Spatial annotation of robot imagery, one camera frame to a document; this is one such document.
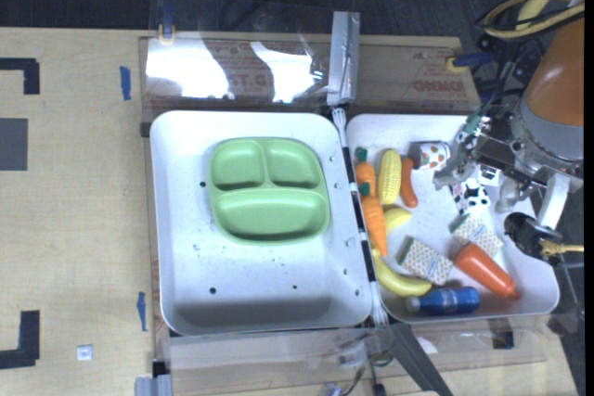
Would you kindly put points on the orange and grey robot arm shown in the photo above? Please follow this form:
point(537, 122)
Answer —
point(559, 74)

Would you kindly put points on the white can with fruit print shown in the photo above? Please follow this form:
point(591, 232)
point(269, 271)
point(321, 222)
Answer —
point(431, 155)

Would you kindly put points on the long orange carrot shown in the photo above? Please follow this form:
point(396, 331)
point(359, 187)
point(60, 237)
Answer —
point(375, 218)

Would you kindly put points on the yellow corn cob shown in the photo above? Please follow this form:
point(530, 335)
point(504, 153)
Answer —
point(390, 176)

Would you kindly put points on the yellow lemon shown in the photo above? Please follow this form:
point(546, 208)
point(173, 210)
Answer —
point(396, 218)

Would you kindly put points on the small white square block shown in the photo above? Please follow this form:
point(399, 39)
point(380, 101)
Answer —
point(84, 352)

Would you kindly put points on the green divided plate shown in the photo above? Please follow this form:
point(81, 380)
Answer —
point(271, 213)

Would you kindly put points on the large orange carrot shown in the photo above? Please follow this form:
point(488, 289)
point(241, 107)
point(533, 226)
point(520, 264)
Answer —
point(482, 269)

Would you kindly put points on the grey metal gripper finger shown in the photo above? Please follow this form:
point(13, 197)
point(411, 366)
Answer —
point(510, 192)
point(457, 171)

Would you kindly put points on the black and white cow carton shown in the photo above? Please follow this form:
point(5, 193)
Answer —
point(473, 199)

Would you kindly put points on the thin black and white rod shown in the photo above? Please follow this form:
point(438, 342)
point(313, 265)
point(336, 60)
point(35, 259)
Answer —
point(353, 185)

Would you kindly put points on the blue bottle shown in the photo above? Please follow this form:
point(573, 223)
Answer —
point(450, 301)

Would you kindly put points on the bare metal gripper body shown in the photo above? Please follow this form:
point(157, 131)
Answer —
point(499, 150)

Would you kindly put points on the small orange carrot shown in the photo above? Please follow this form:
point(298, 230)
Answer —
point(365, 174)

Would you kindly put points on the orange sausage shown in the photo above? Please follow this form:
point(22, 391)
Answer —
point(408, 185)

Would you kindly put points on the patterned white carton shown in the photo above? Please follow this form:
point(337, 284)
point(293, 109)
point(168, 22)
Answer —
point(427, 262)
point(480, 234)

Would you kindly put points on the yellow banana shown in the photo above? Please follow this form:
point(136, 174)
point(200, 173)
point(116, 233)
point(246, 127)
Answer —
point(399, 283)

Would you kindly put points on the white plastic tray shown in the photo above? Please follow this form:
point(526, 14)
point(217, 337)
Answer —
point(260, 278)
point(431, 222)

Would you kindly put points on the black cylinder on white bracket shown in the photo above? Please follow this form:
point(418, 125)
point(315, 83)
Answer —
point(526, 232)

